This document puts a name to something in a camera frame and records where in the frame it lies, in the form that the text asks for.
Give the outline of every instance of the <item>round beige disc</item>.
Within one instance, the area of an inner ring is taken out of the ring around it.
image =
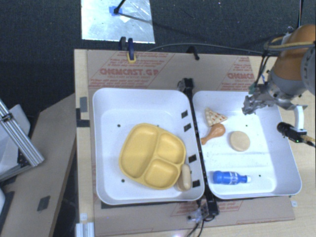
[[[250,146],[250,139],[247,134],[241,131],[235,131],[230,136],[231,147],[236,151],[246,151]]]

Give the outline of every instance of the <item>white tray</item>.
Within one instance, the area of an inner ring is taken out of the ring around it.
[[[300,175],[288,142],[277,131],[281,116],[277,106],[258,109],[255,114],[241,111],[245,92],[200,91],[194,95],[200,137],[209,132],[204,110],[209,107],[224,114],[228,120],[222,124],[226,133],[202,146],[208,183],[219,198],[253,198],[294,195],[302,187]],[[243,131],[250,138],[250,148],[245,152],[233,150],[229,136],[233,131]],[[236,171],[251,176],[251,182],[237,185],[212,183],[212,172]]]
[[[187,97],[176,90],[103,88],[93,95],[96,148],[96,189],[107,204],[132,204],[197,200],[204,181]],[[186,164],[199,186],[180,192],[175,187],[155,190],[126,177],[119,168],[119,154],[131,129],[150,123],[178,136],[187,150]],[[189,157],[196,160],[189,163]]]

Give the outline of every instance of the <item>metal plate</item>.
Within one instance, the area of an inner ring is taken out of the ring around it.
[[[81,0],[82,39],[155,43],[149,0],[126,0],[120,15],[113,8],[121,0]]]

